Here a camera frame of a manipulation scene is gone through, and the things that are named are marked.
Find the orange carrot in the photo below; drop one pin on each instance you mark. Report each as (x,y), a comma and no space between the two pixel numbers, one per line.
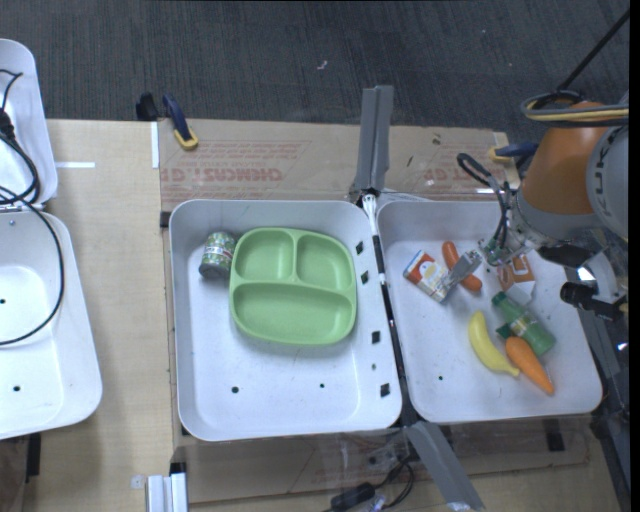
(530,362)

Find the green divided plate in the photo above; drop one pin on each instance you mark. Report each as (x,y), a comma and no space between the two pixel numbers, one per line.
(292,287)

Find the black cylinder on white bracket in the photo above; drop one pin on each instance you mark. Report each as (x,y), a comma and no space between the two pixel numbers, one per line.
(587,295)

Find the green bottle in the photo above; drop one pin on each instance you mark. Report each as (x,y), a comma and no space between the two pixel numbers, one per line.
(527,325)

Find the white plastic tray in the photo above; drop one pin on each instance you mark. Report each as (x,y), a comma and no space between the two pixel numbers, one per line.
(280,390)
(450,360)

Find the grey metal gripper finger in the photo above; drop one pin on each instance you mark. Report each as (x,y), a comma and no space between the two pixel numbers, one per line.
(472,264)
(457,270)

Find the brown cardboard board red print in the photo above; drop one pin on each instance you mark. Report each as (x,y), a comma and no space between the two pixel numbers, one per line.
(300,165)

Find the yellow banana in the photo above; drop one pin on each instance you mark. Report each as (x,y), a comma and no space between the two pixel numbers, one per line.
(484,345)

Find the orange sausage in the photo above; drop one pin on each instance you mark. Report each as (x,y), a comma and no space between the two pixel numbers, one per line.
(450,254)

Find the orange and white gabled carton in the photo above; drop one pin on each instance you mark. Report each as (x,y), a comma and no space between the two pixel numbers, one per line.
(520,280)

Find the green can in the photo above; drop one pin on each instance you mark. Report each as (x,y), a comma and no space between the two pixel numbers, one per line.
(218,254)

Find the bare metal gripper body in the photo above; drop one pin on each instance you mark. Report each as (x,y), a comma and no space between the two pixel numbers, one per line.
(520,246)

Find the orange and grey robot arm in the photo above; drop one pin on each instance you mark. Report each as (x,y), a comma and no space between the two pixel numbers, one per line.
(565,170)

